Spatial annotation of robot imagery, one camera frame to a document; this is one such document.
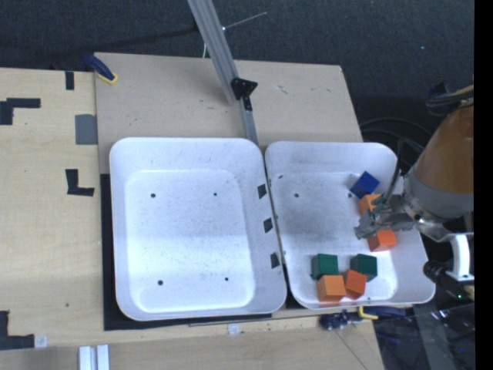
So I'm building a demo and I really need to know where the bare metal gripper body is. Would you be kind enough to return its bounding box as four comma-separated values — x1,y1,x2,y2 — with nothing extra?
376,195,425,233

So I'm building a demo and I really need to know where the orange cube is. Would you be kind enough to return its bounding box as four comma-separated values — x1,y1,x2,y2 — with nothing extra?
357,193,384,217
366,228,398,253
344,268,368,300
316,274,347,304

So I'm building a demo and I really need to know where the green cube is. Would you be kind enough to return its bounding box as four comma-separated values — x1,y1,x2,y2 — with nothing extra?
350,253,379,282
310,253,340,281

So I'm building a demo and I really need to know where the blue cube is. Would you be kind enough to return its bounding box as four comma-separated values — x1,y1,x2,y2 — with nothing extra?
349,170,381,200

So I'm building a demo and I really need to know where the white plastic tray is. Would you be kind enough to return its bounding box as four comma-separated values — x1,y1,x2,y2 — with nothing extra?
263,140,438,311
109,136,288,322

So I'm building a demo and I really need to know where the pale wood board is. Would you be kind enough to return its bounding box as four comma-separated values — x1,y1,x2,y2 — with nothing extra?
93,51,382,329

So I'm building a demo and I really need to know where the black cylinder on white bracket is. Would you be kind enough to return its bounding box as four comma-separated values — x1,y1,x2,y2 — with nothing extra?
422,232,475,299

